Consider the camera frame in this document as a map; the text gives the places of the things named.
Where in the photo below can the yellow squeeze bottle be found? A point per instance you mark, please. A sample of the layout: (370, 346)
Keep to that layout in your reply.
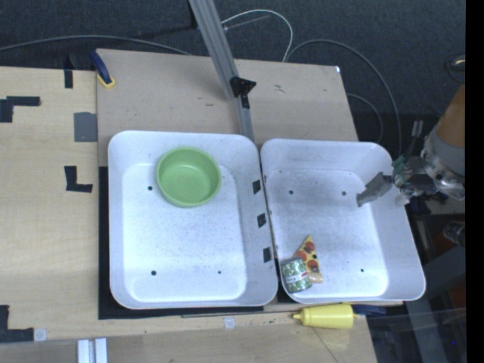
(329, 316)

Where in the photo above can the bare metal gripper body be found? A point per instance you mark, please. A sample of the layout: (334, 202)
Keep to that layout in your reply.
(419, 182)

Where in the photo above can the black cylinder on white bracket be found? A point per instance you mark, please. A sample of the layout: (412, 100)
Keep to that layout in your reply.
(455, 233)

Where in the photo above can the green patterned can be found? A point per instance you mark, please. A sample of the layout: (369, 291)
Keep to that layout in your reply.
(295, 275)

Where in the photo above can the green bowl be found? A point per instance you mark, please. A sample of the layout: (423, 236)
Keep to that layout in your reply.
(188, 178)

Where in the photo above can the white plastic tray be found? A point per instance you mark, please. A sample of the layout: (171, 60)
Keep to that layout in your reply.
(181, 240)
(340, 233)

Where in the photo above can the brown cardboard board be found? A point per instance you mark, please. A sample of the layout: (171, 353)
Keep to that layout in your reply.
(170, 97)

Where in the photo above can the toy pizza slice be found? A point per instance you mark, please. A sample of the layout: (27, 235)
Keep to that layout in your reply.
(311, 255)

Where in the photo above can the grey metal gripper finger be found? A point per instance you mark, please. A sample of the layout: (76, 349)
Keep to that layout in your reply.
(374, 189)

